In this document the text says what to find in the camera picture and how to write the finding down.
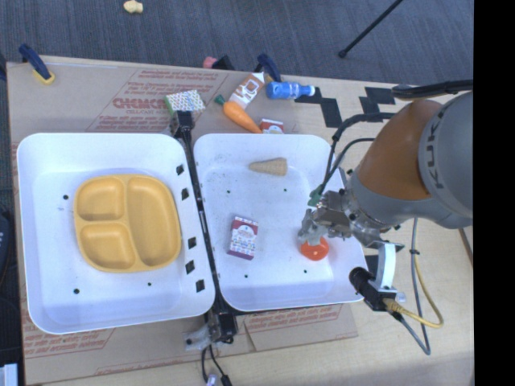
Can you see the black tripod leg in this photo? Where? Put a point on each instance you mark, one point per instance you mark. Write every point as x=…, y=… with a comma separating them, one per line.
x=382, y=14

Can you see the orange carrot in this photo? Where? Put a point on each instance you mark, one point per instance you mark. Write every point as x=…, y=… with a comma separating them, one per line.
x=239, y=117

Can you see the black cylinder on white bracket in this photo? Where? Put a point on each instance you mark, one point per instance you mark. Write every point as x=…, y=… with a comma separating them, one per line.
x=372, y=288

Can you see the yellow divided plate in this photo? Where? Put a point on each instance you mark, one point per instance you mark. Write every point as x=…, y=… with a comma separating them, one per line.
x=128, y=223

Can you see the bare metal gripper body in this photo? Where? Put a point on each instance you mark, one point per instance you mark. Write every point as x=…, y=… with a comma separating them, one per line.
x=336, y=215

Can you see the white box with coloured dots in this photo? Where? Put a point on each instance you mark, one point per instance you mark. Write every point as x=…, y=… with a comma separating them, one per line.
x=185, y=101

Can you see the thin black and white rod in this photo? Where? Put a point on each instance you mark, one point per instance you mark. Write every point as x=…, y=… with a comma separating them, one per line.
x=200, y=215

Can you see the red and white carton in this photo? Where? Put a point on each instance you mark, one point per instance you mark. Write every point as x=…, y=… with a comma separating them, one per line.
x=243, y=237

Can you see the tan ice cream cone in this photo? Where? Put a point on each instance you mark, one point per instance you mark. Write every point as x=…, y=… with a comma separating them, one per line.
x=271, y=166

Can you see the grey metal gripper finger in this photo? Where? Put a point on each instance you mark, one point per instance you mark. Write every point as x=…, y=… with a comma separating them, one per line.
x=306, y=225
x=322, y=231

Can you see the yellow toy biscuit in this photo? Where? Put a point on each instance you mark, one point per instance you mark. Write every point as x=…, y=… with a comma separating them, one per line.
x=133, y=6

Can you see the white plastic tray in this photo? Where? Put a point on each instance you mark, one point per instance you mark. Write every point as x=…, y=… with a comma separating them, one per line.
x=52, y=215
x=273, y=215

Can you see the brown cardboard board red print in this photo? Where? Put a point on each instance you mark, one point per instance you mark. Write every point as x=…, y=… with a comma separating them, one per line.
x=80, y=99

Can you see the orange and white carton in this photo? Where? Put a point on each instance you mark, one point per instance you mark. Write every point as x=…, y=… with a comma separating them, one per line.
x=246, y=91

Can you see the blue bottle with white cap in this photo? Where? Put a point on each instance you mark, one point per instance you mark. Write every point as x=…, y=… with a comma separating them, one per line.
x=285, y=90

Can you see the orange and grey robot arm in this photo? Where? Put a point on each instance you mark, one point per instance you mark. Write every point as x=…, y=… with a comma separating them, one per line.
x=406, y=155

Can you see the small red carton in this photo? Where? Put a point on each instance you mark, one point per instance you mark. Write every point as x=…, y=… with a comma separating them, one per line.
x=272, y=126

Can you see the orange round bottle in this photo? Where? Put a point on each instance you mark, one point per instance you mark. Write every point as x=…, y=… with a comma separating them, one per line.
x=316, y=251

